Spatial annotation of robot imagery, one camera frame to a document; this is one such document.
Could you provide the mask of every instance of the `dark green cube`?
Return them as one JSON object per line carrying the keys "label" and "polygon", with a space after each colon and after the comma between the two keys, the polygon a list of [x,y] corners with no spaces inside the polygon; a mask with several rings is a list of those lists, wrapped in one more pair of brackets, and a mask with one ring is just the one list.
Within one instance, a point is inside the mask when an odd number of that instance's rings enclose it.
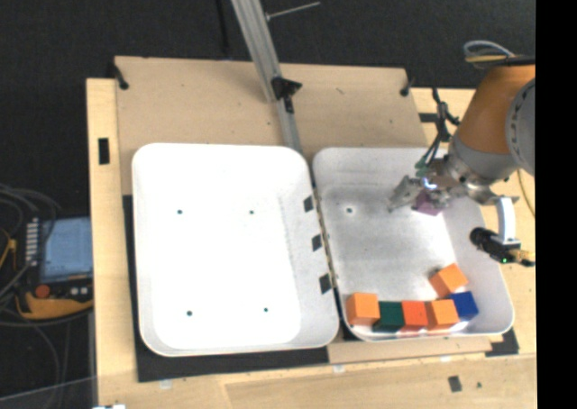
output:
{"label": "dark green cube", "polygon": [[374,332],[396,332],[405,325],[401,302],[379,302],[380,319],[372,325]]}

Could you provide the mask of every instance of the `blue cube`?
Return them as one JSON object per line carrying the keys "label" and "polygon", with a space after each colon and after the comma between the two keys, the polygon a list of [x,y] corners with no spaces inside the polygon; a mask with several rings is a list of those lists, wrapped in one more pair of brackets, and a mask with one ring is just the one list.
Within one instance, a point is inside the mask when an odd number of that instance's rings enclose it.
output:
{"label": "blue cube", "polygon": [[471,292],[456,292],[451,294],[450,297],[453,299],[459,318],[462,321],[469,321],[479,314],[479,309]]}

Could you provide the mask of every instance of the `wooden table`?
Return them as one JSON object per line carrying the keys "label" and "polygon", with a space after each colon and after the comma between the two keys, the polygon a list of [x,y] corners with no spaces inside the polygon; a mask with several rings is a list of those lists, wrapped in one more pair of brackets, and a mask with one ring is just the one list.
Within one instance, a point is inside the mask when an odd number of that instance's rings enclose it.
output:
{"label": "wooden table", "polygon": [[[282,144],[282,139],[250,62],[123,57],[116,65],[128,91],[114,79],[87,81],[100,404],[129,409],[536,405],[536,271],[519,265],[501,267],[516,312],[516,354],[486,356],[507,348],[503,336],[378,344],[337,338],[328,347],[327,365],[139,383],[122,208],[122,195],[130,194],[130,155],[154,140]],[[294,101],[307,160],[325,146],[426,146],[435,136],[434,125],[420,123],[418,116],[435,111],[431,90],[399,95],[407,80],[401,68],[282,65],[282,70],[303,83]],[[472,90],[441,89],[440,95],[453,115],[463,116]],[[189,110],[188,117],[177,116],[182,109]],[[106,143],[108,160],[101,155]],[[517,236],[534,250],[534,179],[520,173],[494,189],[527,197],[516,203]],[[482,211],[496,230],[495,210]],[[450,377],[458,378],[461,391],[452,390]]]}

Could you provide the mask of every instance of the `orange block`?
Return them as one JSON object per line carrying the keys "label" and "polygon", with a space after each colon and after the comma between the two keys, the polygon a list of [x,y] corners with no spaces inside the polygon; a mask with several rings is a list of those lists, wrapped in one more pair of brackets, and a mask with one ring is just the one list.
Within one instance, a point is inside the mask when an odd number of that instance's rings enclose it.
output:
{"label": "orange block", "polygon": [[440,297],[446,297],[459,287],[465,286],[469,279],[467,279],[456,263],[452,263],[437,271],[429,278],[429,282]]}
{"label": "orange block", "polygon": [[380,319],[379,298],[376,294],[355,292],[346,301],[349,324],[370,326]]}
{"label": "orange block", "polygon": [[405,325],[401,328],[401,332],[418,332],[429,325],[425,302],[404,300],[400,304],[405,318]]}
{"label": "orange block", "polygon": [[452,299],[426,302],[426,315],[429,321],[427,327],[429,331],[449,329],[459,322],[459,314]]}

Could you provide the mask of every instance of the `white tray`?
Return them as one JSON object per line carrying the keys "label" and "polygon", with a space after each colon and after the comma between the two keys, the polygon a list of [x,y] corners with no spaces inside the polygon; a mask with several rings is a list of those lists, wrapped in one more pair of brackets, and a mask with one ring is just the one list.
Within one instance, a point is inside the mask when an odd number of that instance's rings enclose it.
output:
{"label": "white tray", "polygon": [[[313,171],[341,304],[356,291],[377,294],[382,301],[433,300],[436,292],[428,277],[436,268],[457,262],[469,279],[466,290],[472,292],[479,314],[451,333],[503,333],[511,327],[514,312],[500,266],[469,240],[473,228],[484,226],[479,206],[463,197],[437,216],[410,206],[387,210],[387,198],[401,178],[414,172],[424,152],[332,148],[316,154]],[[364,341],[404,336],[344,321]]]}
{"label": "white tray", "polygon": [[312,196],[305,160],[285,147],[139,149],[134,242],[147,346],[193,356],[332,341],[339,319],[321,282],[329,268]]}

